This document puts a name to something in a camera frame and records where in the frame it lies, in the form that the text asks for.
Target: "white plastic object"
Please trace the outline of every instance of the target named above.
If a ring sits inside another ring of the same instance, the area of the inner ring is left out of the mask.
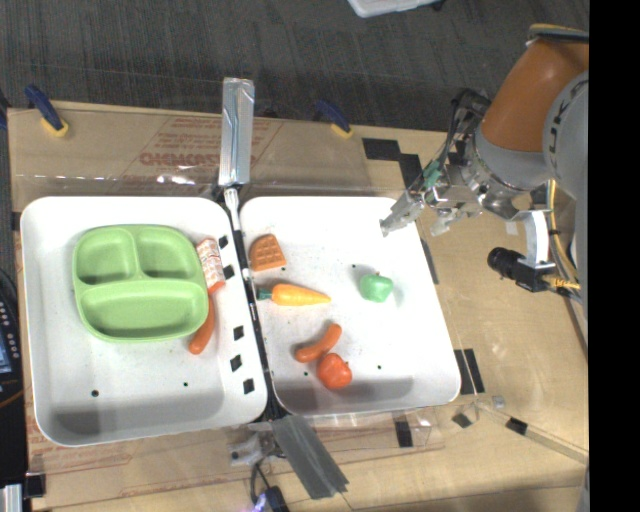
[[[370,18],[390,12],[408,11],[421,5],[429,5],[440,0],[349,0],[351,7],[361,18]]]
[[[73,248],[88,229],[114,224],[170,226],[194,244],[226,238],[221,258],[234,276],[213,295],[216,326],[200,355],[188,351],[189,337],[116,344],[82,325]],[[241,425],[264,411],[266,384],[231,225],[216,203],[45,197],[25,208],[21,235],[35,417],[47,438],[83,446]]]
[[[257,303],[274,389],[293,414],[324,417],[442,405],[460,390],[460,371],[420,236],[411,224],[384,237],[392,199],[380,197],[259,197],[240,211],[247,251],[272,233],[283,268],[253,274],[256,288],[289,282],[325,293],[329,304]],[[383,303],[362,298],[360,277],[380,272],[394,290]],[[342,326],[334,347],[353,381],[329,391],[317,362],[299,363],[295,349]]]

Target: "green plate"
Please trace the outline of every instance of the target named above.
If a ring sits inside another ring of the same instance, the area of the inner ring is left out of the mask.
[[[208,313],[207,286],[193,243],[167,226],[105,226],[87,231],[73,252],[80,318],[107,341],[187,336]]]

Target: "toy tomato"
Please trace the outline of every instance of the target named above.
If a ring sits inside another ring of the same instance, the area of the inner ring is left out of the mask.
[[[353,378],[349,363],[338,354],[332,352],[324,356],[318,363],[318,378],[327,389],[340,389],[349,384]]]

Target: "black hole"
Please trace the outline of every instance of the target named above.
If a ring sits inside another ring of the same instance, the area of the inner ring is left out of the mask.
[[[224,274],[225,279],[230,279],[235,275],[235,272],[233,271],[233,267],[231,265],[227,265],[226,267],[224,267],[222,269],[222,273]]]
[[[231,363],[231,371],[235,372],[238,368],[242,366],[242,358],[240,354],[229,361]]]
[[[253,385],[253,379],[247,379],[245,380],[242,385],[244,386],[244,394],[248,395],[249,393],[251,393],[254,389],[255,386]]]

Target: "brown waffle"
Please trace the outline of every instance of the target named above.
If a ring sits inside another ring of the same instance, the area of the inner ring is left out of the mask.
[[[264,235],[255,240],[249,249],[249,261],[254,272],[287,264],[275,235]]]

